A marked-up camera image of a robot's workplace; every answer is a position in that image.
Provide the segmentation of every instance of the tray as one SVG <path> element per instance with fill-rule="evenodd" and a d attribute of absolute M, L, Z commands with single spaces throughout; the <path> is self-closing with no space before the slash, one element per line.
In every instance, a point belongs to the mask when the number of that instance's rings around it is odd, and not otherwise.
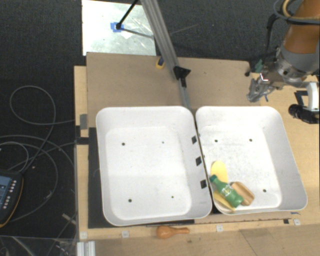
<path fill-rule="evenodd" d="M 212 209 L 192 113 L 108 107 L 96 116 L 102 208 L 115 226 L 203 218 Z"/>
<path fill-rule="evenodd" d="M 229 182 L 242 182 L 255 198 L 235 211 L 214 202 L 224 214 L 301 210 L 307 194 L 281 115 L 268 106 L 204 106 L 196 112 L 206 169 L 221 160 Z"/>

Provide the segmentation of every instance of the bottle label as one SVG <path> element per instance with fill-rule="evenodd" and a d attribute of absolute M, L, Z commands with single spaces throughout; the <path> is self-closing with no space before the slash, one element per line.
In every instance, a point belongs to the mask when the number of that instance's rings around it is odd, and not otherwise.
<path fill-rule="evenodd" d="M 230 187 L 230 185 L 226 185 L 220 192 L 221 195 L 223 195 L 224 197 L 227 197 L 231 191 L 233 190 L 232 187 Z"/>

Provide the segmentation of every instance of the black floor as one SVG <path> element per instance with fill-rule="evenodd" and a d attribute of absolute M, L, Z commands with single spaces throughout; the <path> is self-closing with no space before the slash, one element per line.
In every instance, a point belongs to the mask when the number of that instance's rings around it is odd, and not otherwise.
<path fill-rule="evenodd" d="M 192 26 L 172 35 L 178 56 L 246 60 L 253 66 L 264 52 L 266 22 L 274 0 L 158 0 L 169 32 Z M 56 105 L 56 121 L 74 118 L 73 67 L 85 65 L 82 56 L 82 7 L 80 0 L 0 1 L 0 144 L 19 142 L 40 147 L 51 125 L 33 125 L 16 118 L 10 110 L 12 93 L 23 86 L 45 89 Z M 286 24 L 277 21 L 270 58 L 281 43 Z M 24 88 L 13 96 L 12 106 L 22 118 L 34 123 L 52 123 L 53 106 L 39 89 Z M 54 126 L 49 141 L 73 143 L 73 122 Z M 46 144 L 44 150 L 53 146 Z M 0 168 L 9 169 L 25 159 L 18 145 L 0 146 Z M 27 146 L 30 157 L 37 149 Z M 73 160 L 73 145 L 64 147 Z M 62 217 L 75 214 L 74 169 L 62 151 L 51 151 L 58 169 L 48 156 L 40 155 L 25 172 L 20 204 L 12 217 L 22 217 L 46 202 L 39 210 L 0 229 L 0 235 L 54 238 L 68 223 Z M 71 238 L 70 224 L 61 234 Z"/>

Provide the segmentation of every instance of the green bottle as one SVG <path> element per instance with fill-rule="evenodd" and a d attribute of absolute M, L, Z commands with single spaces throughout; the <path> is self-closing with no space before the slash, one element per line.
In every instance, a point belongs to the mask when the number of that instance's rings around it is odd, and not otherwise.
<path fill-rule="evenodd" d="M 234 207 L 240 205 L 244 198 L 235 191 L 228 183 L 222 182 L 216 175 L 212 175 L 210 182 L 214 183 L 218 192 Z"/>

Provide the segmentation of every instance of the wooden pear-shaped toy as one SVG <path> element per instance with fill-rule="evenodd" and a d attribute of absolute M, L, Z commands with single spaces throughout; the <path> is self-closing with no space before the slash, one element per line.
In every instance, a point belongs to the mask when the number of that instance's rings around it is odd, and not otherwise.
<path fill-rule="evenodd" d="M 187 227 L 175 228 L 171 226 L 158 226 L 156 236 L 161 239 L 170 238 L 176 234 L 189 234 L 190 230 Z"/>

